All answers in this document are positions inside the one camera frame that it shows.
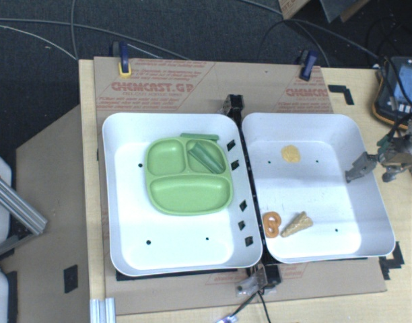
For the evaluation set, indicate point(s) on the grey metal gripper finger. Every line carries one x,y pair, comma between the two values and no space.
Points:
361,173
365,161

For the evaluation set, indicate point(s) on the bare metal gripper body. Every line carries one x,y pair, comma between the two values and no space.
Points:
399,160

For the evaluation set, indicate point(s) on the white plastic tray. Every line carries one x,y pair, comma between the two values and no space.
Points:
179,241
327,197

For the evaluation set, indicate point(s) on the yellow round biscuit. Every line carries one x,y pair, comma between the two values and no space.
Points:
290,154

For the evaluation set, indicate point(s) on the tan ice cream cone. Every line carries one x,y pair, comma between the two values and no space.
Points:
297,226

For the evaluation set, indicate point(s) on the orange pretzel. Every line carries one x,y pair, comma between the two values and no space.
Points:
271,225

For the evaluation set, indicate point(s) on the green divided plate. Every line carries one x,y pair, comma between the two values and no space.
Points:
189,192

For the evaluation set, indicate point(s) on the brown cardboard board red print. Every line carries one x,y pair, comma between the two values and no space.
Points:
199,79

